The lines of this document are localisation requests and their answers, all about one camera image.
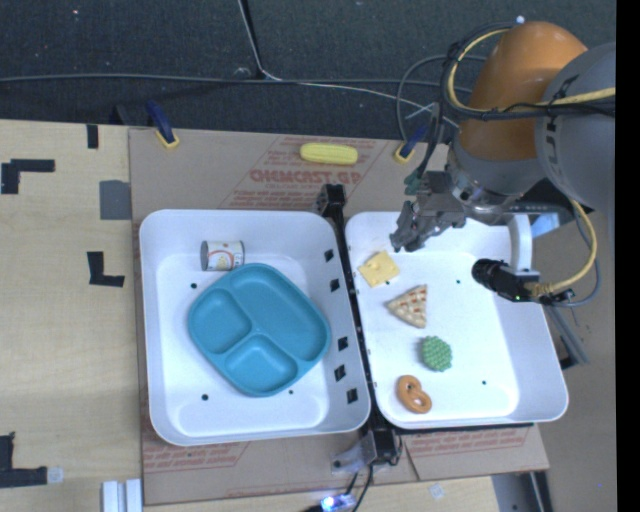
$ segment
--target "blue clamp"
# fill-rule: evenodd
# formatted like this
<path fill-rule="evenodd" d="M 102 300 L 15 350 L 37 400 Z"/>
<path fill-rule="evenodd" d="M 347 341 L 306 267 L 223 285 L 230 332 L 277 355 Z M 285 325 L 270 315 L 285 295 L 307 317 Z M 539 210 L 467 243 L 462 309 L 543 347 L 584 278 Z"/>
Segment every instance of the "blue clamp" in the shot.
<path fill-rule="evenodd" d="M 398 149 L 396 149 L 396 152 L 393 154 L 393 158 L 395 159 L 395 161 L 401 164 L 406 164 L 409 160 L 411 160 L 416 144 L 420 142 L 420 140 L 422 140 L 426 133 L 427 125 L 425 124 L 418 128 L 407 142 L 404 142 L 403 144 L 398 146 Z"/>
<path fill-rule="evenodd" d="M 160 105 L 153 100 L 149 100 L 145 103 L 145 109 L 153 120 L 153 123 L 156 125 L 156 136 L 162 145 L 171 149 L 180 144 L 180 139 L 178 139 L 178 136 L 173 133 L 169 119 L 160 108 Z"/>

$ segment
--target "blue plate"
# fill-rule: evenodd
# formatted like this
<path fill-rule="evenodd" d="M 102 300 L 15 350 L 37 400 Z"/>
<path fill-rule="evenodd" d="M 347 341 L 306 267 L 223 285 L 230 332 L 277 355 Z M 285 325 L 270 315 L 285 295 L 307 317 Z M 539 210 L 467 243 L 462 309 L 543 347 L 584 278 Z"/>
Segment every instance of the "blue plate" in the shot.
<path fill-rule="evenodd" d="M 271 396 L 291 386 L 326 354 L 327 320 L 284 274 L 262 263 L 238 267 L 192 304 L 189 334 L 236 388 Z"/>

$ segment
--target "tin can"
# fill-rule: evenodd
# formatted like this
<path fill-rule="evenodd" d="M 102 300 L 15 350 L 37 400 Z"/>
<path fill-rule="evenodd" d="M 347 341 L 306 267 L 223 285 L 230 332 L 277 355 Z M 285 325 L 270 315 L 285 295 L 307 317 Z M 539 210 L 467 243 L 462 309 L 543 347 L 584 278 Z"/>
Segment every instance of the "tin can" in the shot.
<path fill-rule="evenodd" d="M 202 270 L 233 270 L 244 264 L 244 244 L 241 241 L 205 240 L 200 246 Z"/>

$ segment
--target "toy pizza slice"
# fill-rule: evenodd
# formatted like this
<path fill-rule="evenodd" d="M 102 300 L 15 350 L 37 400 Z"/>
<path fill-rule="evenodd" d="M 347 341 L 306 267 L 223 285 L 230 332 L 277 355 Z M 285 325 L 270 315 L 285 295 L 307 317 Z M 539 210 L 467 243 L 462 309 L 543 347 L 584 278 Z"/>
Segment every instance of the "toy pizza slice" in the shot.
<path fill-rule="evenodd" d="M 389 310 L 414 327 L 427 325 L 427 285 L 421 284 L 387 304 Z"/>

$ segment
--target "toy donut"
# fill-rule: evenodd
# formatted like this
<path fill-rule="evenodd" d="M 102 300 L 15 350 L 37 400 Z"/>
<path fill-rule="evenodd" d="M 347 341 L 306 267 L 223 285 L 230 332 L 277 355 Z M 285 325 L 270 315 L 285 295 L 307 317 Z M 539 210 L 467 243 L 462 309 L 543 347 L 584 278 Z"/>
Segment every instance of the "toy donut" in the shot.
<path fill-rule="evenodd" d="M 396 386 L 398 398 L 407 409 L 424 414 L 431 410 L 431 397 L 422 391 L 420 381 L 413 375 L 403 375 Z"/>

